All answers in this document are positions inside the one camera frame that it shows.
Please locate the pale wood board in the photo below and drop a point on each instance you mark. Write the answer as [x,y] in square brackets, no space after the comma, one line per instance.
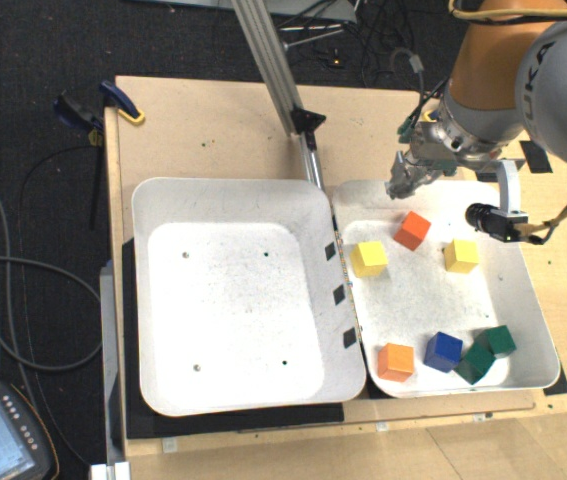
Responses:
[223,133]

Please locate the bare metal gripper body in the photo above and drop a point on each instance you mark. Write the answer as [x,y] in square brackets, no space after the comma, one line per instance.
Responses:
[435,147]

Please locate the yellow cube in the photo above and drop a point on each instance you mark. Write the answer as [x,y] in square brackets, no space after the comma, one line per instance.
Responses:
[461,256]
[368,259]

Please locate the black cylinder on white bracket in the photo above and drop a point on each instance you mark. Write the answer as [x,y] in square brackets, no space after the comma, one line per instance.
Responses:
[500,220]

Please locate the green cube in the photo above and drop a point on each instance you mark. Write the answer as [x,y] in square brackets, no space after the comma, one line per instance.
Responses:
[499,341]
[477,360]

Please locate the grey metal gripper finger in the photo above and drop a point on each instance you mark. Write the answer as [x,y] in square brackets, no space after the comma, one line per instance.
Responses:
[417,180]
[397,180]

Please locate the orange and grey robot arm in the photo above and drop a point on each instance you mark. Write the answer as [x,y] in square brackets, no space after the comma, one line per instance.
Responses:
[498,58]

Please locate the orange cube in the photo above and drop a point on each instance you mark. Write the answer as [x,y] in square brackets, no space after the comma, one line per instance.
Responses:
[396,363]
[411,231]

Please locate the blue cube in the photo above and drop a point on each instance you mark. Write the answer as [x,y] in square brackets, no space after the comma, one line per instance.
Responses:
[443,352]

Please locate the white plastic tray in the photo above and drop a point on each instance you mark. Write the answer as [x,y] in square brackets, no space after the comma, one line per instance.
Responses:
[428,303]
[233,313]

